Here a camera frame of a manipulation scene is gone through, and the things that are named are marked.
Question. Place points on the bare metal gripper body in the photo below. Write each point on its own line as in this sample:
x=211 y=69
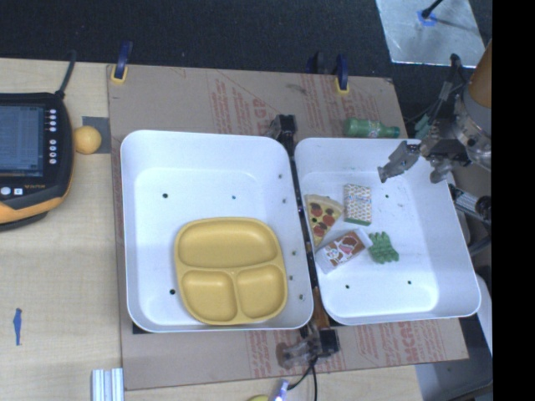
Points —
x=453 y=146

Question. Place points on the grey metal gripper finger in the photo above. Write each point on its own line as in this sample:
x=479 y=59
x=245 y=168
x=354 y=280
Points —
x=399 y=161
x=439 y=172

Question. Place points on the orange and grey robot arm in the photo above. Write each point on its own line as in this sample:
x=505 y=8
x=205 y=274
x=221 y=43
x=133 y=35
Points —
x=480 y=82

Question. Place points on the green plastic bottle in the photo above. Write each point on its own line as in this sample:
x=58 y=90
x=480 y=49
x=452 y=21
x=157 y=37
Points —
x=368 y=128

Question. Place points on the orange patterned small carton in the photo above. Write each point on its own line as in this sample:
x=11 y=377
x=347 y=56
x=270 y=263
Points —
x=358 y=204

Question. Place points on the white plastic tray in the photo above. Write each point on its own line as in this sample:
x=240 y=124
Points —
x=188 y=182
x=418 y=245

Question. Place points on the green toy grapes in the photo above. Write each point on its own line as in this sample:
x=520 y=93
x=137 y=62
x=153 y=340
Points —
x=382 y=249

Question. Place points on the toy pizza slice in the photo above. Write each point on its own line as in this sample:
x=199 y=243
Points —
x=321 y=217

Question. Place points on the thin black and white rod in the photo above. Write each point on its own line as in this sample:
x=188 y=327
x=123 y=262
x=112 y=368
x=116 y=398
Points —
x=297 y=190

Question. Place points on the white and red packet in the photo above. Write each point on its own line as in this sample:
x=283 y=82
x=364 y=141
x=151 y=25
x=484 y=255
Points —
x=342 y=251

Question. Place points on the yellow divided plate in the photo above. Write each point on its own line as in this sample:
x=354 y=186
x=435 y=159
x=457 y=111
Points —
x=230 y=270

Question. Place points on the brown cardboard board red print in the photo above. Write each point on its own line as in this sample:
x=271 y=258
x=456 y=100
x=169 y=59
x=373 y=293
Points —
x=175 y=98

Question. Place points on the yellow rounded toy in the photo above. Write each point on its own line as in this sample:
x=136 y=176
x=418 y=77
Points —
x=258 y=398

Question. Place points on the yellow toy lemon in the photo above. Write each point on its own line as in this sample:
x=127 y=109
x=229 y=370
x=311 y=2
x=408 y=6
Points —
x=88 y=139

